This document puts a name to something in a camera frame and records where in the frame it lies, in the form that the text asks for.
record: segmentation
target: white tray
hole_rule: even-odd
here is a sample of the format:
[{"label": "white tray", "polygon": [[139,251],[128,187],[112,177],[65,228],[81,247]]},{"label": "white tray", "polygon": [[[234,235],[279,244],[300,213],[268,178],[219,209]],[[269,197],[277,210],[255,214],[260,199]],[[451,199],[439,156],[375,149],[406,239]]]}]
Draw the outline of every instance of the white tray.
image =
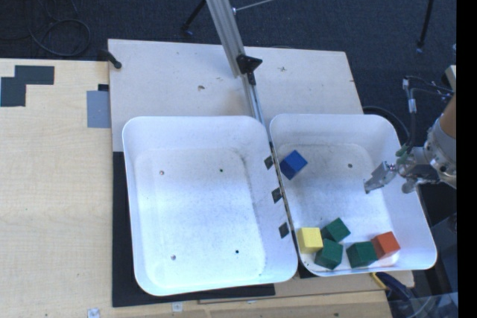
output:
[{"label": "white tray", "polygon": [[247,116],[137,117],[123,129],[134,274],[149,294],[283,282],[297,253],[265,128]]},{"label": "white tray", "polygon": [[[395,163],[400,148],[394,127],[377,115],[276,116],[270,126],[279,162],[297,150],[308,164],[292,180],[282,177],[295,231],[323,228],[340,217],[351,235],[343,240],[343,261],[334,270],[314,263],[315,254],[300,253],[305,267],[317,276],[339,276],[432,267],[437,250],[416,192],[404,194],[397,176],[365,193],[364,181],[383,161]],[[393,231],[401,250],[369,267],[350,267],[346,248],[356,241]]]}]

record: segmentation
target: dark blue square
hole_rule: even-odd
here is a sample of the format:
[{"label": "dark blue square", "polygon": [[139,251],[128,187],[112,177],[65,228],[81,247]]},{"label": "dark blue square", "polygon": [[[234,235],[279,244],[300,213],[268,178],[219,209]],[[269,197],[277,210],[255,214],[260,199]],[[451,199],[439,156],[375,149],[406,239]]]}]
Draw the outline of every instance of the dark blue square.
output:
[{"label": "dark blue square", "polygon": [[308,162],[298,153],[298,151],[293,150],[280,162],[280,170],[288,180],[291,180],[298,171],[307,164]]}]

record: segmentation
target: red cube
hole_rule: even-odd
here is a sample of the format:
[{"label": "red cube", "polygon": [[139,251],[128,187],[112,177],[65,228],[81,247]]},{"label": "red cube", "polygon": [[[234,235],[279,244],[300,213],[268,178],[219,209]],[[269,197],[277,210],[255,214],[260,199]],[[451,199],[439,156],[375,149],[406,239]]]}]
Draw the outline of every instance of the red cube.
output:
[{"label": "red cube", "polygon": [[373,243],[378,259],[390,257],[401,249],[391,231],[375,236],[371,239],[371,243]]}]

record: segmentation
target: block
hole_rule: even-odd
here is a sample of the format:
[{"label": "block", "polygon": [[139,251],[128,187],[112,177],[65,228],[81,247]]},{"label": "block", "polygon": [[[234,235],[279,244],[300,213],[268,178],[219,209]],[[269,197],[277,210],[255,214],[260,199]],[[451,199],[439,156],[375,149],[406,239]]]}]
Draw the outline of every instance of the block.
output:
[{"label": "block", "polygon": [[371,239],[378,259],[391,257],[401,249],[392,231],[376,235]]},{"label": "block", "polygon": [[302,227],[297,231],[297,241],[301,253],[313,253],[323,248],[319,228]]},{"label": "block", "polygon": [[321,237],[328,238],[330,240],[336,241],[339,243],[345,237],[350,235],[351,232],[348,227],[343,223],[341,218],[334,219],[331,223],[326,225],[321,230]]},{"label": "block", "polygon": [[315,264],[333,270],[343,260],[343,245],[328,238],[323,239],[323,249],[316,252]]},{"label": "block", "polygon": [[371,241],[354,243],[346,249],[351,267],[367,267],[378,260]]},{"label": "block", "polygon": [[280,170],[288,180],[292,180],[293,177],[307,164],[308,162],[300,155],[300,153],[293,150],[280,162]]}]

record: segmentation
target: light wood surface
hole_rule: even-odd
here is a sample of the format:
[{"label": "light wood surface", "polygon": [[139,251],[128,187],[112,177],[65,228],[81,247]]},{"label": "light wood surface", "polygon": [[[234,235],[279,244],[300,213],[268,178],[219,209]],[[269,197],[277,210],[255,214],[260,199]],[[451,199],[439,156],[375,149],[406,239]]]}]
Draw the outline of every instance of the light wood surface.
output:
[{"label": "light wood surface", "polygon": [[[0,307],[5,317],[391,317],[369,275],[277,285],[274,298],[111,306],[111,129],[87,127],[86,92],[109,83],[104,62],[0,60],[54,66],[54,85],[27,85],[25,107],[0,107]],[[411,272],[396,277],[411,286]]]}]

